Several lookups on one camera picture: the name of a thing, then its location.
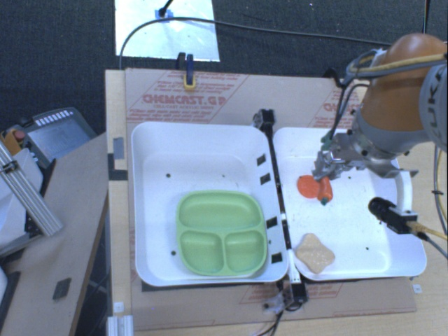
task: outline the black carpet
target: black carpet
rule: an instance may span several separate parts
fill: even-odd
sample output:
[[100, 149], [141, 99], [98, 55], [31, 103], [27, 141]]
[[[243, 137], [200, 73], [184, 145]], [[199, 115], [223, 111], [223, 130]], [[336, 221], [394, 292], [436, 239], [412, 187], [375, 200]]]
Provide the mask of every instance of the black carpet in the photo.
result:
[[[424, 0], [212, 0], [215, 18], [257, 27], [393, 42], [421, 31]], [[104, 70], [117, 69], [114, 0], [0, 0], [0, 130], [20, 117], [74, 106], [105, 130]], [[432, 0], [428, 33], [447, 39], [447, 0]], [[197, 69], [321, 76], [373, 45], [218, 27], [219, 63]], [[125, 58], [172, 69], [171, 60]]]

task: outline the green divided plate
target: green divided plate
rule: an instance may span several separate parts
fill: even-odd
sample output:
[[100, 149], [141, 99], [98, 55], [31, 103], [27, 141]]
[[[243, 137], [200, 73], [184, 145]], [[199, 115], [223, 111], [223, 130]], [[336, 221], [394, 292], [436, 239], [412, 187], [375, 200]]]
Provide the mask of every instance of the green divided plate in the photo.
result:
[[182, 261], [201, 275], [252, 274], [263, 266], [267, 255], [264, 222], [259, 204], [245, 193], [189, 193], [176, 212]]

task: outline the cardboard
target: cardboard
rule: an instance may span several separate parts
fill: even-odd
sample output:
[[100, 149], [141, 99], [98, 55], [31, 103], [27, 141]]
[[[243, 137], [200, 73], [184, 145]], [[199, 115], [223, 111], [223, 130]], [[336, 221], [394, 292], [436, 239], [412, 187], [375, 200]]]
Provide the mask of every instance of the cardboard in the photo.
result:
[[[139, 69], [127, 70], [125, 76], [116, 71], [106, 75], [107, 85], [113, 86], [113, 90], [107, 91], [108, 121], [112, 128], [113, 121], [123, 126], [126, 119], [127, 124], [127, 133], [114, 128], [113, 135], [109, 135], [109, 152], [113, 151], [112, 139], [129, 140], [132, 129], [146, 120], [249, 125], [259, 109], [272, 108], [276, 112], [275, 129], [329, 127], [339, 97], [333, 81], [325, 78], [197, 72], [197, 89], [186, 92], [182, 77], [181, 71]], [[126, 96], [123, 96], [123, 84]], [[353, 94], [340, 127], [350, 126], [349, 112], [359, 105], [360, 98], [362, 94]], [[120, 165], [124, 169], [126, 160], [131, 160], [129, 146], [126, 156], [115, 161], [115, 167]], [[132, 301], [127, 299], [127, 284], [120, 285], [117, 292], [125, 299], [124, 313], [134, 316], [135, 330], [271, 321], [273, 314], [264, 313], [263, 304], [278, 293], [272, 283], [205, 288], [152, 288], [142, 284], [133, 260], [132, 166], [130, 163], [128, 166], [129, 180], [123, 185], [129, 186], [129, 234], [121, 233], [129, 237]], [[126, 260], [126, 252], [117, 252], [120, 260]], [[311, 283], [308, 292], [308, 303], [297, 312], [285, 314], [286, 320], [416, 311], [412, 287], [406, 278]], [[114, 301], [123, 299], [114, 296]]]

